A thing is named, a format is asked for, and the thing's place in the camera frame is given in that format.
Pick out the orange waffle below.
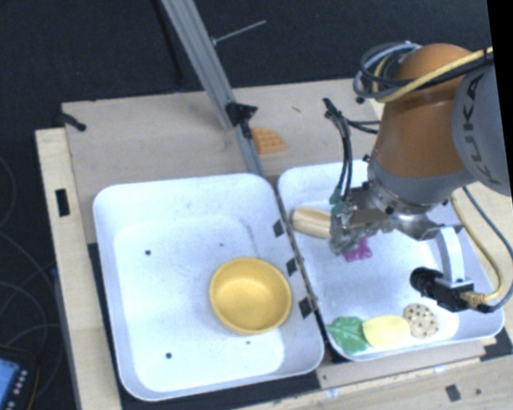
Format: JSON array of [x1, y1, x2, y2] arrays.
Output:
[[249, 123, 289, 157]]

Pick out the chocolate chip biscuit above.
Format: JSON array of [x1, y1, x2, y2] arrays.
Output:
[[401, 299, 441, 342]]

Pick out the yellow oval slice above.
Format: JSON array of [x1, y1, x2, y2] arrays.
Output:
[[361, 311, 414, 351]]

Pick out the white plastic tray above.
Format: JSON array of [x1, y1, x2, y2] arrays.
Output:
[[273, 141, 510, 371], [89, 160, 330, 408]]

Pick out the pale wood board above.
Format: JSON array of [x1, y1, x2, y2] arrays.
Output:
[[59, 50, 502, 410]]

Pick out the black cylinder on white bracket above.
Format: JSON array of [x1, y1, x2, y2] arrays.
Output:
[[402, 221, 480, 319]]

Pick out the tan bread roll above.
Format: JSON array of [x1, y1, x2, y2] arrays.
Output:
[[288, 203, 337, 245]]

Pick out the yellow bowl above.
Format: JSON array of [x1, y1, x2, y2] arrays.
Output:
[[204, 251, 298, 341]]

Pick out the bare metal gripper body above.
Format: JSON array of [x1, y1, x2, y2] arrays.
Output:
[[322, 173, 448, 256]]

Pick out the purple grapes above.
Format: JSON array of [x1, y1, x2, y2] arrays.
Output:
[[342, 237, 374, 265]]

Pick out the green lettuce leaf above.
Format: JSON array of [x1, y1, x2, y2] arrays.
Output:
[[324, 312, 371, 358]]

